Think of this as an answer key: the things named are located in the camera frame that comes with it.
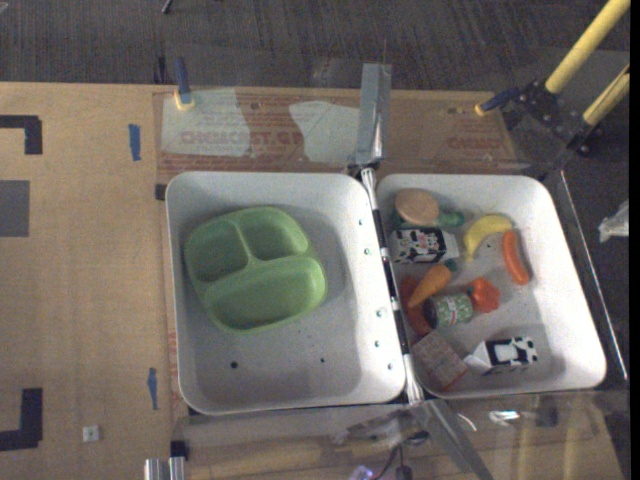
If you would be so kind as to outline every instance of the yellow stick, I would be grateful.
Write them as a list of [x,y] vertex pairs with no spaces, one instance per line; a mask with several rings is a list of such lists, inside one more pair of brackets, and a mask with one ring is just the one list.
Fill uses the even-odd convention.
[[627,65],[609,86],[596,98],[585,110],[582,118],[589,126],[596,126],[614,107],[629,94],[631,87],[631,75]]
[[546,89],[560,94],[606,35],[631,7],[631,0],[609,0],[578,42],[547,79]]

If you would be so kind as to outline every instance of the tin can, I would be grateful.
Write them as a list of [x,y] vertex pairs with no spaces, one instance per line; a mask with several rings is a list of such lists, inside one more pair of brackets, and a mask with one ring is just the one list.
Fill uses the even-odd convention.
[[423,304],[422,313],[433,329],[468,322],[474,315],[471,299],[466,293],[431,297]]

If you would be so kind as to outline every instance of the yellow banana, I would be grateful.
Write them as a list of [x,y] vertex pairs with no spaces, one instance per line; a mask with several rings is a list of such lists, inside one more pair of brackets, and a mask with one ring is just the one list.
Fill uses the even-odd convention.
[[513,228],[513,224],[503,215],[485,215],[471,224],[471,227],[464,234],[463,242],[467,249],[466,260],[473,260],[476,249],[487,236],[493,233],[504,233]]

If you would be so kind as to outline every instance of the orange carrot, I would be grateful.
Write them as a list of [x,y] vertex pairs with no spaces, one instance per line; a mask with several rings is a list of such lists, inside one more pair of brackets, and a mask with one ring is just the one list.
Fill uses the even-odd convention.
[[520,260],[519,249],[520,245],[517,233],[512,229],[505,231],[502,237],[502,257],[504,258],[504,263],[513,282],[524,286],[529,282],[529,272],[527,272],[527,269]]
[[411,294],[409,307],[419,306],[429,297],[435,295],[451,282],[451,270],[444,265],[434,265],[420,280]]
[[420,306],[409,306],[409,299],[411,294],[418,285],[418,280],[415,277],[405,276],[400,283],[400,303],[404,309],[404,313],[409,320],[409,325],[416,333],[416,341],[422,339],[424,336],[431,332],[431,326],[427,323],[422,314]]

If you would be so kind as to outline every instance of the gray square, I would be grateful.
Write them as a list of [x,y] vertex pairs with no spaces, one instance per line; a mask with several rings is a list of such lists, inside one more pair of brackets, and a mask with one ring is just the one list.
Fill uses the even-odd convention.
[[0,237],[29,236],[29,181],[0,180]]

